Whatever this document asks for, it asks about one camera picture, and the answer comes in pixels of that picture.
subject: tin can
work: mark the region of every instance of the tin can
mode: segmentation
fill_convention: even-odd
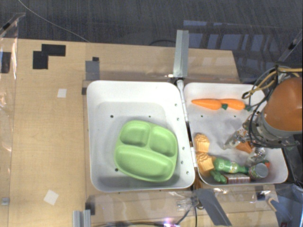
[[[268,168],[263,163],[258,163],[250,167],[248,171],[250,177],[254,180],[265,178],[268,175]]]

